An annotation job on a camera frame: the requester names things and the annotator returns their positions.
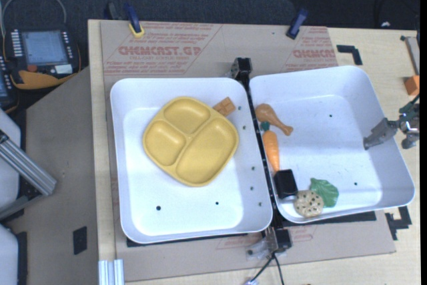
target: yellow plate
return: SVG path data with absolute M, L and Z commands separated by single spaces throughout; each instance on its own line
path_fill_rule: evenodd
M 188 186 L 209 184 L 236 152 L 233 124 L 205 103 L 177 97 L 160 109 L 142 138 L 146 154 Z

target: electronic device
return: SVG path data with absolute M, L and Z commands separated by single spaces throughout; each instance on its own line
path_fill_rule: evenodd
M 80 70 L 80 56 L 66 26 L 12 28 L 4 41 L 13 84 L 39 89 L 63 83 Z
M 7 72 L 5 60 L 0 55 L 0 107 L 8 112 L 18 104 L 17 90 L 13 87 L 11 78 Z

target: brown toy food on plate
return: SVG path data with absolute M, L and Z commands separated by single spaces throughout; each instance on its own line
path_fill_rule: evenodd
M 296 194 L 295 211 L 305 218 L 320 215 L 323 211 L 323 198 L 312 190 L 302 190 Z

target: orange block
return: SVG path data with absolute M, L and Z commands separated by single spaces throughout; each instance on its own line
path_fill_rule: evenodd
M 405 81 L 406 91 L 408 95 L 417 95 L 420 93 L 420 76 L 415 75 Z

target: orange carrot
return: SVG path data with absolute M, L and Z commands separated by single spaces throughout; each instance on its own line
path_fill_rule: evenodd
M 262 141 L 264 143 L 264 150 L 266 151 L 267 160 L 273 167 L 273 171 L 277 172 L 280 170 L 280 159 L 279 159 L 279 143 L 278 137 L 273 131 L 265 131 L 262 135 Z

